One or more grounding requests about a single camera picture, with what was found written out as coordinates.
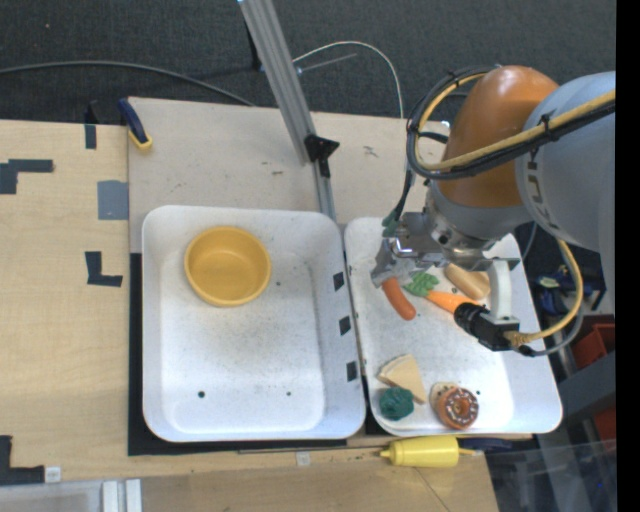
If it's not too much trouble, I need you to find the pale wood board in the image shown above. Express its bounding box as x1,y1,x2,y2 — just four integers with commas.
127,96,534,470

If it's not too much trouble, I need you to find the orange sausage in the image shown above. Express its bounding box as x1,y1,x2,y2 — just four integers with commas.
380,276,418,322

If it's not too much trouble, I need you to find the tan pizza slice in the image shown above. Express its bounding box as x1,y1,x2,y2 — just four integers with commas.
375,353,429,406

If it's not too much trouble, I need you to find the yellow mustard bottle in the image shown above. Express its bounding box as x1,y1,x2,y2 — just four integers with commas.
378,434,482,469

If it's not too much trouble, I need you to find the brown frosted doughnut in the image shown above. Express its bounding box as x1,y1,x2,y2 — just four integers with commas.
429,381,481,432

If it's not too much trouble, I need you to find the green broccoli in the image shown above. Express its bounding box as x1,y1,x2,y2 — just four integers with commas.
377,386,416,422

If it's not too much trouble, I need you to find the black cylinder on white bracket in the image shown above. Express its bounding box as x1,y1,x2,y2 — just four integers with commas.
453,257,524,353

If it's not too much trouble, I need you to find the orange carrot with green top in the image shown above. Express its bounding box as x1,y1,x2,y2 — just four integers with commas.
402,271,482,316

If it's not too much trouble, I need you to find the yellow bowl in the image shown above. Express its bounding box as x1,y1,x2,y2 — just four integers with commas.
182,225,273,308

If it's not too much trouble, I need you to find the tan bread roll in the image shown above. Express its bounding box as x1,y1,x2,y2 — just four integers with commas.
443,262,492,302

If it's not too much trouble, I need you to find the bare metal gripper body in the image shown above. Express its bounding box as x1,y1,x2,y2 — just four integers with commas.
385,211,502,271

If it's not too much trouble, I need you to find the white plastic tray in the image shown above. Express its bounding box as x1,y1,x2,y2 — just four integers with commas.
343,215,565,438
141,204,368,444

